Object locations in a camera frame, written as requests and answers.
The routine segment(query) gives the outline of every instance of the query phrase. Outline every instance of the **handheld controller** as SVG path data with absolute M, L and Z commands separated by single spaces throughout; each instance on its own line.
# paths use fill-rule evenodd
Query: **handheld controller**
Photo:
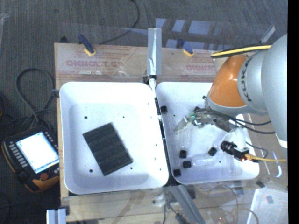
M 2 151 L 18 180 L 31 192 L 44 191 L 59 181 L 58 143 L 45 127 L 5 138 Z

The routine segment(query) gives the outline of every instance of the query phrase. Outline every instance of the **white screen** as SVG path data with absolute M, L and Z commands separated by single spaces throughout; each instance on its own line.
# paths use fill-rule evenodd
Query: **white screen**
M 43 132 L 18 141 L 16 144 L 36 174 L 59 163 L 58 154 Z

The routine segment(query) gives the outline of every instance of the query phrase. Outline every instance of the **plastic bottle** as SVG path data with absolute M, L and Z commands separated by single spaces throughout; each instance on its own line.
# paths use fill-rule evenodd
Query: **plastic bottle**
M 183 168 L 205 168 L 215 164 L 215 157 L 209 154 L 197 154 L 183 162 Z

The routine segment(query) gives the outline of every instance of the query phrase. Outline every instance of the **gray floor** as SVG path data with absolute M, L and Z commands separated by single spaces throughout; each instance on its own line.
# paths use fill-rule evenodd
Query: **gray floor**
M 259 42 L 259 38 L 270 26 L 275 33 L 270 42 L 287 33 L 288 0 L 135 0 L 139 8 L 136 29 L 141 31 L 156 27 L 163 21 L 164 46 L 168 39 L 177 39 L 173 32 L 177 20 L 187 21 L 188 28 L 193 21 L 200 24 L 225 24 L 221 35 L 184 36 L 191 42 L 203 43 L 203 49 L 219 49 L 220 44 L 229 46 Z M 78 24 L 92 28 L 98 43 L 114 37 L 117 28 L 130 28 L 137 19 L 137 9 L 129 0 L 0 0 L 0 13 L 7 13 L 3 26 L 0 58 L 0 92 L 5 98 L 5 113 L 15 119 L 30 115 L 30 110 L 22 102 L 15 90 L 18 74 L 34 68 L 48 72 L 53 78 L 53 43 L 66 36 L 76 42 Z M 134 39 L 130 33 L 107 44 L 141 45 L 144 39 Z M 37 111 L 42 109 L 51 95 L 51 84 L 45 75 L 36 70 L 23 74 L 19 81 L 22 94 Z M 55 109 L 52 101 L 49 108 Z M 54 130 L 56 113 L 44 114 Z M 5 193 L 9 203 L 31 203 L 10 208 L 5 223 L 45 223 L 45 209 L 59 206 L 59 187 L 33 195 L 19 184 L 0 154 L 0 193 Z

